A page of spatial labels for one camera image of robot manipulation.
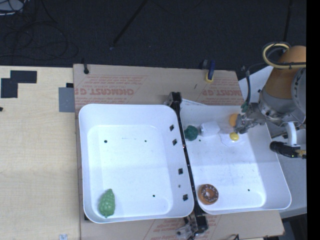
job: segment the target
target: green object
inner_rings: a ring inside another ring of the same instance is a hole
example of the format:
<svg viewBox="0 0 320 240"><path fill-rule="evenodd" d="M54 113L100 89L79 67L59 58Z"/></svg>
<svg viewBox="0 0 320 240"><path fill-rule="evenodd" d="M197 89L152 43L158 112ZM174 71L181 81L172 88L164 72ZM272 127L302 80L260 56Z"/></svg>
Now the green object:
<svg viewBox="0 0 320 240"><path fill-rule="evenodd" d="M193 141L198 137L198 129L192 125L189 125L183 132L184 137L189 141Z"/></svg>
<svg viewBox="0 0 320 240"><path fill-rule="evenodd" d="M109 188L100 198L99 211L104 217L107 218L115 213L115 209L115 195L112 189Z"/></svg>

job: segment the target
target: black floor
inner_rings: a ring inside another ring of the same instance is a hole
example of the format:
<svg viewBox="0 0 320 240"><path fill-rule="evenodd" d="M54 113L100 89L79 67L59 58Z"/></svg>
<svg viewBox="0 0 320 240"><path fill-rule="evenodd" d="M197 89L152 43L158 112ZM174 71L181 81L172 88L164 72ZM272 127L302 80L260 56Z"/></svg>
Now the black floor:
<svg viewBox="0 0 320 240"><path fill-rule="evenodd" d="M72 67L84 59L197 69L214 60L240 80L242 66L265 66L264 45L306 45L307 0L147 0L119 39L144 0L20 1L22 11L0 10L0 65Z"/></svg>

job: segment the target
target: green toy vegetable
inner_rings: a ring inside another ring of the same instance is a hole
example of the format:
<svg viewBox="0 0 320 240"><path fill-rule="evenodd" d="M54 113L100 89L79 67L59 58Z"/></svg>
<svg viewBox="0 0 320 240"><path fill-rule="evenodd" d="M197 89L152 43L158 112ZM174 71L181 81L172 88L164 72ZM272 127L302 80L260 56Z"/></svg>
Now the green toy vegetable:
<svg viewBox="0 0 320 240"><path fill-rule="evenodd" d="M100 198L99 211L104 217L111 216L115 213L116 202L115 195L111 188L109 188Z"/></svg>

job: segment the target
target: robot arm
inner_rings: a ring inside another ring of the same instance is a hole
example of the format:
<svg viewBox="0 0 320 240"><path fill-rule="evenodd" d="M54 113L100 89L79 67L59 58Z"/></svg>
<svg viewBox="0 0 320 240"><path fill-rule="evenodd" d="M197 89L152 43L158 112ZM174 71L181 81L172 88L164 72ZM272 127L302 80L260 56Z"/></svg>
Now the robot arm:
<svg viewBox="0 0 320 240"><path fill-rule="evenodd" d="M286 48L286 51L278 62L269 60L267 51L279 46ZM285 156L306 158L300 151L296 151L297 140L294 132L295 127L306 117L306 47L290 47L285 43L267 44L262 56L267 64L273 66L272 72L259 93L258 102L246 101L241 106L243 114L237 115L234 131L244 134L256 125L270 122L277 127L283 127L289 136L288 145L272 143L271 150Z"/></svg>

